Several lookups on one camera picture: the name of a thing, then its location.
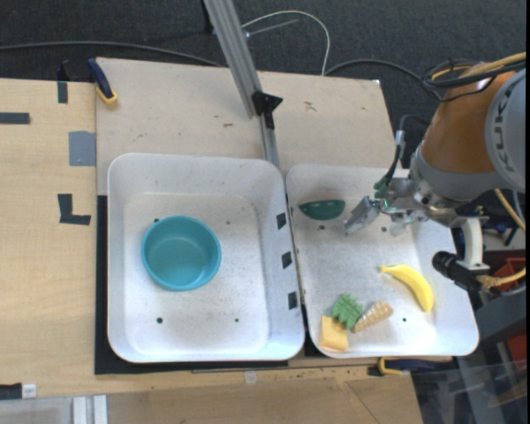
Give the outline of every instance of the teal bowl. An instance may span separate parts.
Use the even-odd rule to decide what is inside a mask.
[[[220,268],[222,249],[215,233],[191,216],[155,221],[141,241],[148,274],[169,291],[191,291],[210,281]]]

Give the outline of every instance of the yellow banana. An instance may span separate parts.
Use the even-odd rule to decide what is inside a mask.
[[[393,266],[382,265],[379,270],[390,273],[397,280],[402,281],[410,287],[424,311],[430,311],[432,309],[434,306],[434,293],[426,278],[418,271],[406,264]]]

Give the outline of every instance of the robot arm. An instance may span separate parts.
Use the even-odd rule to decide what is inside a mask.
[[[428,219],[461,228],[464,259],[440,252],[434,267],[466,289],[481,287],[475,278],[488,273],[482,263],[482,217],[458,209],[489,190],[526,192],[526,63],[521,58],[514,56],[508,65],[501,60],[468,66],[452,81],[460,85],[445,93],[407,178],[392,177],[404,147],[399,127],[395,162],[375,184],[375,198],[366,196],[344,222],[346,234],[381,213],[390,216],[392,234]]]

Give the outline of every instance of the yellow sponge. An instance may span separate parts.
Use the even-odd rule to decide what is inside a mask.
[[[323,315],[319,346],[339,352],[345,351],[349,341],[344,324],[333,317]]]

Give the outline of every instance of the drain hole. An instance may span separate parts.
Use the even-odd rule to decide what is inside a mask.
[[[280,230],[283,226],[286,225],[286,214],[283,212],[276,216],[276,228]]]
[[[296,292],[291,292],[289,294],[289,309],[293,309],[293,308],[297,307],[298,304],[299,304],[299,301],[297,299],[297,293]]]
[[[292,256],[291,252],[287,251],[283,256],[281,256],[281,260],[283,261],[283,269],[286,269],[292,264]]]

